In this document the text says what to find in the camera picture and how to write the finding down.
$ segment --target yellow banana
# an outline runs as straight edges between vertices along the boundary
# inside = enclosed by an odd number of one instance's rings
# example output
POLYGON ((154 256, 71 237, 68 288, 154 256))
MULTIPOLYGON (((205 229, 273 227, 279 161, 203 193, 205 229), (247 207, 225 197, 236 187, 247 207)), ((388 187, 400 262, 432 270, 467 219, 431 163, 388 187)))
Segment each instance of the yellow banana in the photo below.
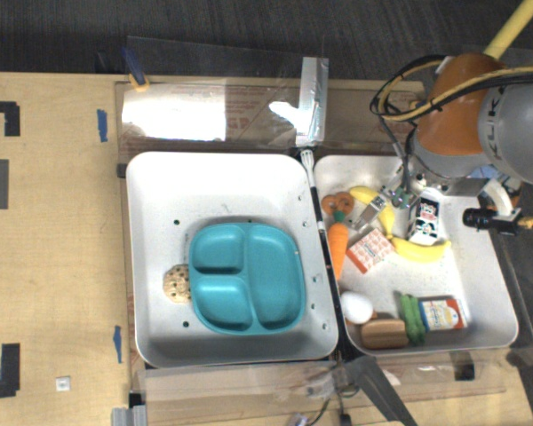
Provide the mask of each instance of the yellow banana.
POLYGON ((430 264, 431 262, 442 259, 446 249, 451 246, 448 240, 433 246, 422 246, 398 237, 393 237, 391 243, 393 243, 394 248, 400 256, 413 262, 420 262, 421 264, 430 264))
MULTIPOLYGON (((367 186, 356 186, 349 190, 349 193, 353 197, 365 205, 368 205, 373 199, 375 199, 379 193, 377 191, 368 188, 367 186)), ((378 216, 379 222, 383 225, 385 235, 388 239, 393 237, 393 224, 394 224, 394 210, 391 205, 385 205, 385 208, 381 210, 378 216)))

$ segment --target wooden table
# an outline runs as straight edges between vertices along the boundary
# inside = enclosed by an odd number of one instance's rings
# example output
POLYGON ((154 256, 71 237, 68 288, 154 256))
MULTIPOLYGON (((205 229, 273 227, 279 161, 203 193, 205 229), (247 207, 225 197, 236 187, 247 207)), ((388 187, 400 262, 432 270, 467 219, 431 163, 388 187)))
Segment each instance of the wooden table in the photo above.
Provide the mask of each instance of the wooden table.
MULTIPOLYGON (((120 75, 0 73, 0 100, 16 101, 20 137, 4 136, 8 209, 0 209, 0 349, 19 343, 20 390, 0 398, 0 424, 109 425, 131 383, 115 83, 120 75), (97 110, 107 112, 101 142, 97 110), (113 336, 122 330, 122 362, 113 336), (56 378, 71 390, 56 391, 56 378)), ((533 424, 517 370, 506 391, 410 402, 419 424, 533 424)), ((374 407, 354 422, 383 421, 374 407)), ((283 418, 269 424, 283 424, 283 418)), ((262 425, 264 419, 228 424, 262 425)), ((337 424, 327 414, 320 424, 337 424)))

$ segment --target orange carrot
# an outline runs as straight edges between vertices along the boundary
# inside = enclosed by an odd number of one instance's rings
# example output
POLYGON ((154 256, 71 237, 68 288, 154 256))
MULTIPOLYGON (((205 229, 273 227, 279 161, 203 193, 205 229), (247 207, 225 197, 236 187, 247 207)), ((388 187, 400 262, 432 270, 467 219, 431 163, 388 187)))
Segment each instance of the orange carrot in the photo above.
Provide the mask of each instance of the orange carrot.
POLYGON ((328 246, 330 247, 331 264, 336 280, 341 277, 341 270, 346 258, 347 241, 349 240, 349 231, 342 222, 345 218, 346 215, 343 211, 335 211, 334 219, 336 222, 330 226, 328 231, 328 246))

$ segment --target white ball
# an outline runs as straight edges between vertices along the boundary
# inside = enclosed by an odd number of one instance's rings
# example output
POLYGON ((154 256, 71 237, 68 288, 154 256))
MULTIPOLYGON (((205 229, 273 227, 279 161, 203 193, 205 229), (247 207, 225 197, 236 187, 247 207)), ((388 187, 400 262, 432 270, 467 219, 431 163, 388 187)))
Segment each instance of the white ball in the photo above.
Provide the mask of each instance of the white ball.
POLYGON ((373 304, 369 298, 356 292, 344 292, 340 298, 344 317, 350 322, 361 325, 371 319, 373 304))

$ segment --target teal plate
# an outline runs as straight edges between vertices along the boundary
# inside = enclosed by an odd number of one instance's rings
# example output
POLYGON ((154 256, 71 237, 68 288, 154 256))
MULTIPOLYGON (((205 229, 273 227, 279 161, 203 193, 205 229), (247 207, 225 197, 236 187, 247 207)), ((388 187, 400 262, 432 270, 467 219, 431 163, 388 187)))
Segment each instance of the teal plate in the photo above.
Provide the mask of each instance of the teal plate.
POLYGON ((209 329, 271 335, 297 325, 306 292, 294 240, 271 225, 211 225, 189 248, 195 313, 209 329))

